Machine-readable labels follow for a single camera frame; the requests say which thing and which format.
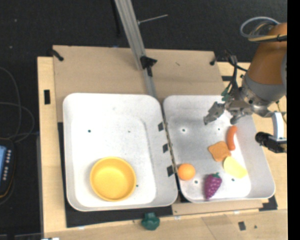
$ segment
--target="teal object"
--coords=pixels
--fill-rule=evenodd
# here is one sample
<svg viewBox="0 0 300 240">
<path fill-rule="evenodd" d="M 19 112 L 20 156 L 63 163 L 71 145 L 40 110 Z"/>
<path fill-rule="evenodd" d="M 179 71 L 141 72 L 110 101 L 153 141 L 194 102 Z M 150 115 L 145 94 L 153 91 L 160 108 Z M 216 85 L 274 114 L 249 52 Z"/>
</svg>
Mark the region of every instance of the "teal object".
<svg viewBox="0 0 300 240">
<path fill-rule="evenodd" d="M 144 219 L 141 221 L 142 226 L 147 230 L 156 230 L 160 225 L 160 219 L 156 217 L 154 212 L 144 214 Z"/>
</svg>

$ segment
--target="toy orange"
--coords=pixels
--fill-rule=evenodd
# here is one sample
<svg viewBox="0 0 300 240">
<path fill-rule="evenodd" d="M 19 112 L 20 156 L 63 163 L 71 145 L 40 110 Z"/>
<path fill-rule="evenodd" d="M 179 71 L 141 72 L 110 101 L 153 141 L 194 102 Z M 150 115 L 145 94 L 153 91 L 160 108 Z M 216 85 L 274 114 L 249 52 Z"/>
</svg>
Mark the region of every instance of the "toy orange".
<svg viewBox="0 0 300 240">
<path fill-rule="evenodd" d="M 178 168 L 178 175 L 181 180 L 188 181 L 196 175 L 196 169 L 190 163 L 183 163 Z"/>
</svg>

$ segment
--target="yellow plate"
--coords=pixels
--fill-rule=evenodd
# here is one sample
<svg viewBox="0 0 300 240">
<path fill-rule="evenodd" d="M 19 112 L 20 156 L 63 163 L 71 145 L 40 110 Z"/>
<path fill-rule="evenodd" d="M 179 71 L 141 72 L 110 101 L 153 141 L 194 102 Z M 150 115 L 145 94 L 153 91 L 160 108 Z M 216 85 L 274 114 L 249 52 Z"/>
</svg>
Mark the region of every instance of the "yellow plate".
<svg viewBox="0 0 300 240">
<path fill-rule="evenodd" d="M 119 157 L 105 157 L 97 161 L 90 172 L 93 191 L 106 201 L 128 198 L 136 188 L 136 173 L 132 166 Z"/>
</svg>

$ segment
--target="black device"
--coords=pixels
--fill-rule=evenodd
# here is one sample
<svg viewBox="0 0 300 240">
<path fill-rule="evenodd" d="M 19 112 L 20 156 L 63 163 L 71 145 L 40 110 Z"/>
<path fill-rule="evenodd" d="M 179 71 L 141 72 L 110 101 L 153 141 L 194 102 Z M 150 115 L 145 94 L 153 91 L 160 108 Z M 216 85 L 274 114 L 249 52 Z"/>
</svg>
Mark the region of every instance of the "black device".
<svg viewBox="0 0 300 240">
<path fill-rule="evenodd" d="M 14 144 L 10 139 L 0 138 L 0 198 L 9 192 L 15 172 Z"/>
</svg>

